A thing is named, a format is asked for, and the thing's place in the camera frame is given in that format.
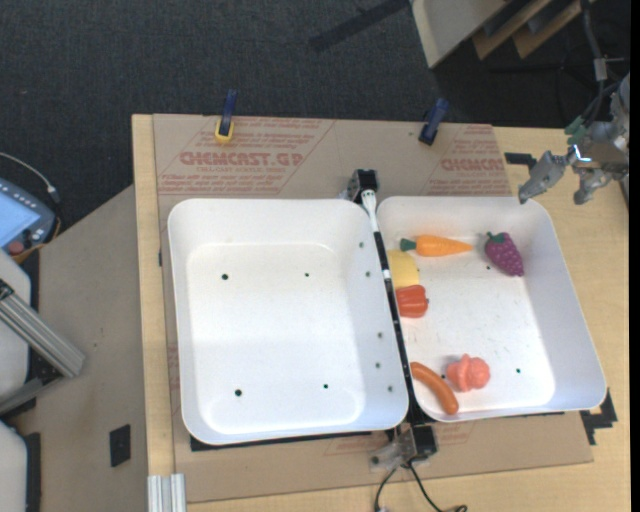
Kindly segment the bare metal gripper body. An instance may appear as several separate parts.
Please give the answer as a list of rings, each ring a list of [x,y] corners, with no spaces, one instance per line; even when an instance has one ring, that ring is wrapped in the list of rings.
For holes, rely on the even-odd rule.
[[[629,118],[613,117],[590,126],[576,119],[574,172],[583,179],[622,179],[628,174]]]

